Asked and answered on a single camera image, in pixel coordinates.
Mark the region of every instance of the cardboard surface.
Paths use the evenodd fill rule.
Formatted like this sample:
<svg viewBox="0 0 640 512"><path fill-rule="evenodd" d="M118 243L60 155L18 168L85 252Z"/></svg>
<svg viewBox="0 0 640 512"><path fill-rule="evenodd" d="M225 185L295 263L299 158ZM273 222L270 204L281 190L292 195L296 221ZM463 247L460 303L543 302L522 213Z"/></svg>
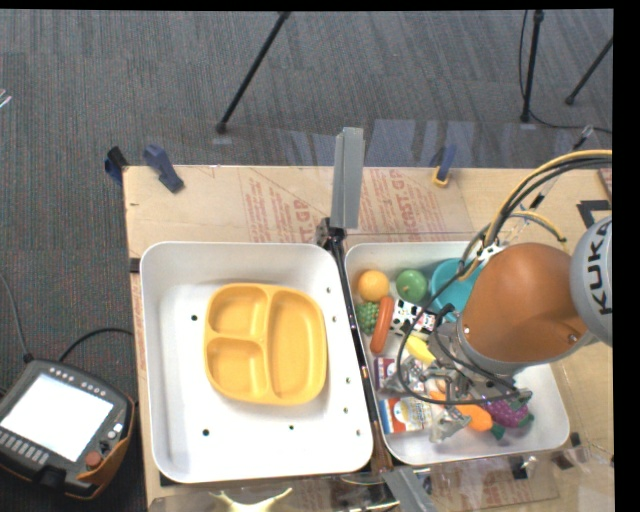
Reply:
<svg viewBox="0 0 640 512"><path fill-rule="evenodd" d="M185 187L172 194L150 167L128 167L123 172L129 253L138 259L160 241L311 242L316 226L329 217L332 168L175 166ZM492 219L511 190L530 172L526 169L456 169L447 187L432 183L433 169L365 168L357 230L349 230L346 245L360 242L469 240ZM560 176L545 190L537 212L546 216L573 250L589 219L611 213L609 190L597 170L579 170ZM520 231L522 223L508 225L518 241L557 244L537 226ZM140 276L131 274L136 322L140 418L143 432L147 501L193 492L193 487L161 485L149 443L148 396ZM588 453L589 471L580 467L559 470L554 465L557 492L535 492L531 500L504 510L591 510L585 496L599 508L613 510L613 367L612 350L602 343L584 347L553 364L554 374L571 421ZM512 483L494 482L507 492ZM507 499L504 505L527 499ZM495 506L491 500L482 506ZM447 510L451 504L443 504Z"/></svg>

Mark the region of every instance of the gray carpet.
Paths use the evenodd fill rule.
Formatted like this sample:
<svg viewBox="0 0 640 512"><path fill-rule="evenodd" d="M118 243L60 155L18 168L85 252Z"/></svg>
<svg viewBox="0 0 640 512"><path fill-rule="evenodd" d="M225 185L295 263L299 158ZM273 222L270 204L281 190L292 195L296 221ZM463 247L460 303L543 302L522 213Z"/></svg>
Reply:
<svg viewBox="0 0 640 512"><path fill-rule="evenodd" d="M532 168L581 146L611 148L613 50L565 98L613 35L613 9L545 10L530 120L523 87L534 28L522 10L294 12L227 125L215 131L276 12L0 9L0 272L29 350L55 359L104 326L132 328L122 190L104 172L118 146L174 164L332 165L334 137L365 130L367 166ZM0 289L0 386L22 369ZM68 362L137 396L131 337L104 333ZM137 439L102 496L76 503L0 472L7 512L142 512Z"/></svg>

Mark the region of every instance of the wooden table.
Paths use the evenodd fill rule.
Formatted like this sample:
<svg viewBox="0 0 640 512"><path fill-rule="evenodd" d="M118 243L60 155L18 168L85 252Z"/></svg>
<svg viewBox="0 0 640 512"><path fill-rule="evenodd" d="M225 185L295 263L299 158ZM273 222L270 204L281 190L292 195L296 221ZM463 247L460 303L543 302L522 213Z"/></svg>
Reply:
<svg viewBox="0 0 640 512"><path fill-rule="evenodd" d="M203 486L161 485L153 462L137 263L148 247L167 240L308 243L320 221L330 216L333 178L328 167L175 168L185 182L175 194L150 167L123 171L147 501L164 502L162 510L167 511L173 510L171 499L202 491ZM469 240L529 172L454 169L448 185L438 187L432 182L433 169L365 168L359 227L348 231L347 246L368 241ZM585 219L597 221L611 213L610 191L601 178L597 170L566 173L537 210L567 237L570 250L586 229ZM523 230L519 241L557 244L548 232L535 227ZM497 505L518 511L614 509L612 349L603 343L587 346L552 368L571 431L580 444L574 447L567 441L553 453L527 454L531 472L524 483L496 478L504 468L496 469L491 459L430 468L432 480L437 476L448 482L446 489L434 488L438 510ZM573 436L574 443L578 437ZM483 481L467 478L483 471ZM317 480L316 487L311 484L298 496L294 493L278 510L331 510L328 491L322 479Z"/></svg>

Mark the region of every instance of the toy orange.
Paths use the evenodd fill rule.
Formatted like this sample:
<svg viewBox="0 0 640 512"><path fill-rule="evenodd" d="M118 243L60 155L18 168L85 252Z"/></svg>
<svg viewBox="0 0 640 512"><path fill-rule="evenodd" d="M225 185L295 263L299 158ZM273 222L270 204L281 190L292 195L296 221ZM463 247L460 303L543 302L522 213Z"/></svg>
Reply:
<svg viewBox="0 0 640 512"><path fill-rule="evenodd" d="M365 270L358 279L358 293L365 302L380 302L389 293L389 278L379 270Z"/></svg>

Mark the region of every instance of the blue clamp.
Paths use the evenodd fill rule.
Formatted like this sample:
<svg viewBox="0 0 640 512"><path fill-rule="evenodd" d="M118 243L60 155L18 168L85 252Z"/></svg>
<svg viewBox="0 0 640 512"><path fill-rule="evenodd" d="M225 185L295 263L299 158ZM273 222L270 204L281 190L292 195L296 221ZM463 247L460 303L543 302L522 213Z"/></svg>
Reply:
<svg viewBox="0 0 640 512"><path fill-rule="evenodd" d="M436 168L432 181L439 187L446 187L447 183L449 183L449 170L454 156L456 156L455 144L442 146L429 162L429 167Z"/></svg>
<svg viewBox="0 0 640 512"><path fill-rule="evenodd" d="M128 165L129 162L124 158L120 148L114 146L107 153L107 158L104 161L104 170L118 185L122 186L122 169Z"/></svg>
<svg viewBox="0 0 640 512"><path fill-rule="evenodd" d="M143 157L147 165L160 171L160 181L171 192L177 192L184 187L184 181L176 174L166 151L157 144L149 144L144 148Z"/></svg>

